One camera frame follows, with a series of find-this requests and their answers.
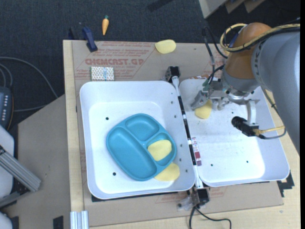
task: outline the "blue divided plate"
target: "blue divided plate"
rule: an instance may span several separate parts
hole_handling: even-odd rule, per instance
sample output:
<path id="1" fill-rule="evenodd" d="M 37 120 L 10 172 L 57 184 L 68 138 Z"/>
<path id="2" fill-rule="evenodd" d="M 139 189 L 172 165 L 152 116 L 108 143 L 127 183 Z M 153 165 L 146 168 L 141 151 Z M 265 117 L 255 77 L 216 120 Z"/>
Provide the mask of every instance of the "blue divided plate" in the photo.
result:
<path id="1" fill-rule="evenodd" d="M 171 152 L 155 161 L 147 148 L 169 140 Z M 163 171 L 175 158 L 176 144 L 169 133 L 150 115 L 135 114 L 118 123 L 106 137 L 106 146 L 116 163 L 133 179 L 146 181 Z"/>

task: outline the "metal bracket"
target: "metal bracket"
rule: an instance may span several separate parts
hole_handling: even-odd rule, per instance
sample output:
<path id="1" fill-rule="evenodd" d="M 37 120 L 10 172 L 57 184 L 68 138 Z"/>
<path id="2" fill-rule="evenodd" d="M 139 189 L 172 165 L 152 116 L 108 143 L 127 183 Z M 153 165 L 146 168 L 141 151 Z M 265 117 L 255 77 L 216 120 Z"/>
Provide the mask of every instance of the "metal bracket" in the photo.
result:
<path id="1" fill-rule="evenodd" d="M 218 110 L 222 110 L 230 102 L 227 94 L 223 92 L 220 82 L 212 81 L 211 85 L 209 85 L 205 81 L 203 83 L 203 90 L 198 92 L 194 102 L 191 104 L 192 110 L 204 106 L 209 99 L 218 103 Z"/>
<path id="2" fill-rule="evenodd" d="M 23 184 L 30 192 L 38 191 L 41 180 L 23 167 L 17 159 L 4 150 L 0 145 L 0 166 L 9 172 L 15 179 Z M 0 208 L 23 196 L 14 192 L 0 199 Z"/>
<path id="3" fill-rule="evenodd" d="M 177 210 L 190 210 L 192 207 L 199 203 L 200 200 L 197 189 L 193 187 L 192 192 L 187 197 L 178 202 Z"/>
<path id="4" fill-rule="evenodd" d="M 247 118 L 247 124 L 249 126 L 257 125 L 256 123 L 256 102 L 255 100 L 249 100 L 246 103 L 247 106 L 247 112 L 248 112 L 248 118 Z"/>
<path id="5" fill-rule="evenodd" d="M 82 212 L 72 211 L 70 213 L 71 229 L 89 229 L 88 211 Z"/>

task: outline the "yellow sponge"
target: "yellow sponge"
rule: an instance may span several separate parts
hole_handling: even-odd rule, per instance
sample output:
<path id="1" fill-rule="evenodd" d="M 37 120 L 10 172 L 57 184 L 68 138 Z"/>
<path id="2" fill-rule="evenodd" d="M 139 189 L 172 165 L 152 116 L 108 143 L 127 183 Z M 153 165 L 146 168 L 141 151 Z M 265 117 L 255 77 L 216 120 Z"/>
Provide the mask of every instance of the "yellow sponge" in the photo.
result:
<path id="1" fill-rule="evenodd" d="M 169 140 L 159 140 L 150 144 L 147 150 L 155 161 L 159 161 L 169 155 L 172 150 L 172 143 Z"/>
<path id="2" fill-rule="evenodd" d="M 160 53 L 170 53 L 176 49 L 176 43 L 173 40 L 164 40 L 155 43 L 155 47 Z"/>
<path id="3" fill-rule="evenodd" d="M 212 111 L 212 105 L 213 103 L 209 99 L 204 106 L 195 109 L 195 115 L 201 119 L 209 118 Z"/>
<path id="4" fill-rule="evenodd" d="M 158 181 L 175 181 L 179 177 L 179 175 L 179 166 L 175 163 L 171 163 L 167 168 L 165 168 L 154 178 L 156 178 Z"/>

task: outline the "dark carpet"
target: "dark carpet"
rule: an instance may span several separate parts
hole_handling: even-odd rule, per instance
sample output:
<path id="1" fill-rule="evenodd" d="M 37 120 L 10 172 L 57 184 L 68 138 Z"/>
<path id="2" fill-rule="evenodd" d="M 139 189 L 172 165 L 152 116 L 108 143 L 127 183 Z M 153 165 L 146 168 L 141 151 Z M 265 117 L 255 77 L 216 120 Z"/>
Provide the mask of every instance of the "dark carpet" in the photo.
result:
<path id="1" fill-rule="evenodd" d="M 104 15 L 110 18 L 105 36 Z M 58 96 L 64 94 L 62 40 L 73 27 L 80 39 L 88 26 L 95 40 L 202 43 L 202 28 L 209 27 L 217 42 L 236 23 L 264 22 L 272 27 L 300 17 L 300 0 L 266 0 L 253 12 L 240 5 L 231 14 L 221 6 L 207 19 L 198 0 L 0 0 L 0 57 L 14 57 L 36 66 Z M 13 77 L 15 110 L 50 103 L 56 97 L 44 78 L 23 62 L 1 59 Z M 8 72 L 1 68 L 10 82 Z M 0 74 L 0 85 L 4 84 Z M 37 110 L 15 112 L 12 126 Z"/>

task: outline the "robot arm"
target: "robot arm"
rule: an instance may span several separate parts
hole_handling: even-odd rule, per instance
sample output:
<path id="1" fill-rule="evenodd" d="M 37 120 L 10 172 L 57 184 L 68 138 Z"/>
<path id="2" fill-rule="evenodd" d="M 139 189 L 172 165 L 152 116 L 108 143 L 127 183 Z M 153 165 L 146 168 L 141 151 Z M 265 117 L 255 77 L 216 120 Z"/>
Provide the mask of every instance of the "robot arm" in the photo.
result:
<path id="1" fill-rule="evenodd" d="M 275 28 L 262 23 L 236 26 L 241 30 L 232 45 L 224 45 L 224 36 L 221 38 L 221 46 L 230 53 L 221 81 L 217 83 L 226 94 L 220 99 L 247 104 L 245 97 L 257 87 L 261 86 L 264 92 L 271 91 L 275 110 L 300 154 L 300 24 Z M 205 91 L 206 88 L 197 95 L 193 109 L 212 96 L 214 88 Z M 232 124 L 241 128 L 243 122 L 234 119 Z M 247 126 L 249 135 L 253 128 Z"/>

